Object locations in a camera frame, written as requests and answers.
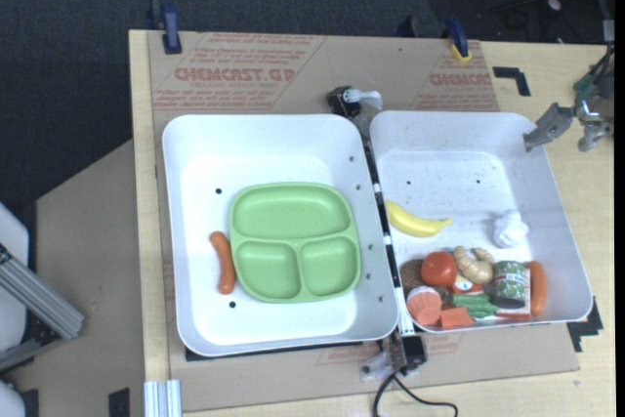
sausage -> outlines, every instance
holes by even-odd
[[[547,278],[542,265],[538,261],[531,261],[527,264],[529,268],[529,281],[531,290],[531,313],[533,315],[542,314],[547,301]]]
[[[229,294],[234,289],[236,283],[236,270],[234,269],[234,261],[232,260],[232,251],[230,242],[221,231],[213,231],[209,240],[217,252],[221,267],[219,277],[219,291],[222,294]]]

tomato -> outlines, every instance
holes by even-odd
[[[458,267],[448,252],[432,252],[423,261],[421,279],[428,285],[451,287],[456,281]]]

green plate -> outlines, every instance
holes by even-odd
[[[330,299],[350,291],[360,278],[352,209],[327,185],[246,188],[230,206],[229,234],[237,279],[257,299]]]

tin can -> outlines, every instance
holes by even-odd
[[[499,308],[515,310],[525,306],[527,272],[523,263],[500,261],[493,267],[493,304]]]

